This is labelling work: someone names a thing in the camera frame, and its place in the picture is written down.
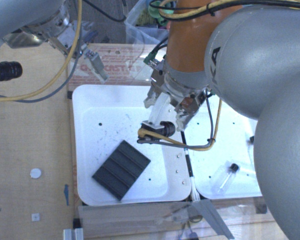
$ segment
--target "plastic bin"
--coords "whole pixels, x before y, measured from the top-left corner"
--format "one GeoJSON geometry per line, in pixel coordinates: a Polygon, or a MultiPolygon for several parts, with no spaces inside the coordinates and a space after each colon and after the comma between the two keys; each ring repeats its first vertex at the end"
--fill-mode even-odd
{"type": "Polygon", "coordinates": [[[124,22],[127,44],[158,44],[169,34],[166,29],[136,26],[141,12],[147,8],[146,3],[147,0],[139,0],[124,22]]]}

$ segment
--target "wooden surface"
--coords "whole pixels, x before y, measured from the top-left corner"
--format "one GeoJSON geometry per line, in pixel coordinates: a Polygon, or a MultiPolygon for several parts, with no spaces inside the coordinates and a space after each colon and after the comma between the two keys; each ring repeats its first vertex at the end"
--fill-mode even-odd
{"type": "MultiPolygon", "coordinates": [[[[1,61],[18,61],[23,75],[0,82],[0,94],[25,94],[42,87],[65,58],[44,43],[0,49],[1,61]]],[[[51,89],[66,78],[62,75],[51,89]]],[[[34,104],[0,102],[0,240],[57,240],[74,217],[69,102],[64,88],[34,104]],[[30,177],[39,168],[42,176],[30,177]],[[64,189],[69,187],[69,205],[64,189]],[[40,221],[32,222],[32,214],[40,221]]]]}

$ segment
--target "orange object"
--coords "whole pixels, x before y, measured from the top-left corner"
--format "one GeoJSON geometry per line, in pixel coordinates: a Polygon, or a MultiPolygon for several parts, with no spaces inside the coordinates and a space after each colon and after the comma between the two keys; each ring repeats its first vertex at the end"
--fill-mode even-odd
{"type": "MultiPolygon", "coordinates": [[[[176,7],[202,7],[219,0],[177,0],[176,7]]],[[[166,52],[168,64],[181,72],[200,72],[204,68],[204,57],[209,38],[225,17],[240,9],[229,7],[216,11],[215,16],[203,15],[186,21],[172,21],[166,52]]],[[[174,13],[186,13],[189,10],[177,10],[174,13]]]]}

